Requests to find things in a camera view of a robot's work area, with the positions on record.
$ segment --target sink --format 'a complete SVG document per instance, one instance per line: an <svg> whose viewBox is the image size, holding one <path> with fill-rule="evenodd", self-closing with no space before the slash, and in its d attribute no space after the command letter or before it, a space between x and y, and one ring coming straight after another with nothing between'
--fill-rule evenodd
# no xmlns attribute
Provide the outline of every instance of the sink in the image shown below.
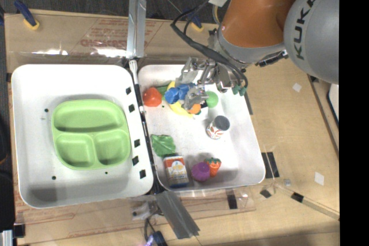
<svg viewBox="0 0 369 246"><path fill-rule="evenodd" d="M127 70L23 65L12 75L12 92L18 184L26 204L67 206L140 196L151 189L153 173ZM73 120L68 128L63 125L73 114L92 112L91 102L99 106L95 125L75 126Z"/></svg>

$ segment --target toy sink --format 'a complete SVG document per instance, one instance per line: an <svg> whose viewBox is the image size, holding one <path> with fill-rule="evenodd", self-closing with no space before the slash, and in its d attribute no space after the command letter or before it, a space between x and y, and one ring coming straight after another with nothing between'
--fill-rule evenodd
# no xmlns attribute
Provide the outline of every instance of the toy sink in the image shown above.
<svg viewBox="0 0 369 246"><path fill-rule="evenodd" d="M36 208L140 196L153 173L130 73L23 65L12 74L18 184Z"/></svg>
<svg viewBox="0 0 369 246"><path fill-rule="evenodd" d="M181 65L147 65L138 73L141 92L153 86L162 86L174 81L182 70ZM215 85L206 85L206 91L217 93L219 102L208 109L204 118L189 118L173 112L163 100L158 108L146 107L146 122L150 135L170 135L176 146L175 152L184 158L189 184L186 187L171 188L163 159L153 153L157 178L167 190L190 194L221 188L251 186L265 177L265 165L243 96L234 95L232 90L221 94ZM231 127L220 139L212 139L206 133L207 125L218 115L226 116ZM206 158L219 158L221 167L215 177L205 182L194 181L191 167Z"/></svg>

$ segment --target black tape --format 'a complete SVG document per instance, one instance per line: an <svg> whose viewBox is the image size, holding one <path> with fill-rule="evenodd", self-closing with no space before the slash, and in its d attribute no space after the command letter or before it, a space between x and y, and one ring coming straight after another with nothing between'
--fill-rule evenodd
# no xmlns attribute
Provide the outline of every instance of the black tape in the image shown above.
<svg viewBox="0 0 369 246"><path fill-rule="evenodd" d="M253 115L254 114L253 113L253 109L251 107L250 99L249 99L249 97L247 95L247 92L244 93L244 99L246 100L246 105L247 105L248 113L250 115Z"/></svg>
<svg viewBox="0 0 369 246"><path fill-rule="evenodd" d="M273 152L261 153L261 156L265 165L265 178L272 179L274 177L279 177L279 171Z"/></svg>
<svg viewBox="0 0 369 246"><path fill-rule="evenodd" d="M297 202L302 203L302 201L303 201L303 199L304 199L304 196L303 196L303 195L300 195L300 194L298 194L298 193L296 193L296 192L294 192L294 193L291 195L291 198L292 198L293 200L296 200Z"/></svg>
<svg viewBox="0 0 369 246"><path fill-rule="evenodd" d="M272 196L268 190L262 190L260 194L263 195L266 199Z"/></svg>
<svg viewBox="0 0 369 246"><path fill-rule="evenodd" d="M141 91L140 91L139 84L134 85L134 92L136 94L136 99L137 99L138 106L139 107L143 106L144 104L142 103Z"/></svg>
<svg viewBox="0 0 369 246"><path fill-rule="evenodd" d="M11 81L12 81L12 74L6 73L6 82L11 82Z"/></svg>
<svg viewBox="0 0 369 246"><path fill-rule="evenodd" d="M132 164L135 166L139 162L138 156L132 158Z"/></svg>
<svg viewBox="0 0 369 246"><path fill-rule="evenodd" d="M144 177L146 177L146 170L141 170L140 171L140 179L143 179Z"/></svg>
<svg viewBox="0 0 369 246"><path fill-rule="evenodd" d="M227 199L228 199L229 209L238 209L236 196L233 190L227 191Z"/></svg>
<svg viewBox="0 0 369 246"><path fill-rule="evenodd" d="M25 225L14 225L13 228L14 238L24 238L25 237Z"/></svg>

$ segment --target white sink basin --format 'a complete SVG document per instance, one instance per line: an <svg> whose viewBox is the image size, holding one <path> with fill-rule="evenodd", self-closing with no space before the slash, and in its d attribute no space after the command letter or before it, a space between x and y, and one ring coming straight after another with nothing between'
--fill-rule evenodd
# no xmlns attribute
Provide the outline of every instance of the white sink basin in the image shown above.
<svg viewBox="0 0 369 246"><path fill-rule="evenodd" d="M152 86L165 85L179 76L183 65L147 65L138 73L141 91ZM219 158L222 162L216 177L205 182L194 181L189 177L186 187L171 188L161 157L153 154L157 178L161 185L170 191L192 195L224 188L252 186L265 177L265 165L255 134L251 116L243 96L234 95L232 90L219 93L216 86L207 85L206 91L217 93L218 104L209 108L202 119L189 118L173 112L167 102L159 108L145 107L146 122L150 135L170 135L176 145L176 153L183 156L187 173L191 167L206 158ZM205 132L207 125L218 115L226 116L231 128L220 139L211 139Z"/></svg>
<svg viewBox="0 0 369 246"><path fill-rule="evenodd" d="M14 131L20 195L36 208L128 198L153 184L131 75L110 65L24 65L12 75ZM116 166L71 169L55 152L51 117L65 101L109 100L126 116L129 158Z"/></svg>

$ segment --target green plate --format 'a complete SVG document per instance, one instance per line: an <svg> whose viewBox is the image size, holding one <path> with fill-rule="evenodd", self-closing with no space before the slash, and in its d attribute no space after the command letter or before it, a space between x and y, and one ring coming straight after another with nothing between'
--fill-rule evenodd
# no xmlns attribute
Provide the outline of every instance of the green plate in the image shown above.
<svg viewBox="0 0 369 246"><path fill-rule="evenodd" d="M127 119L108 100L73 100L52 113L52 137L59 160L72 169L107 168L131 152Z"/></svg>

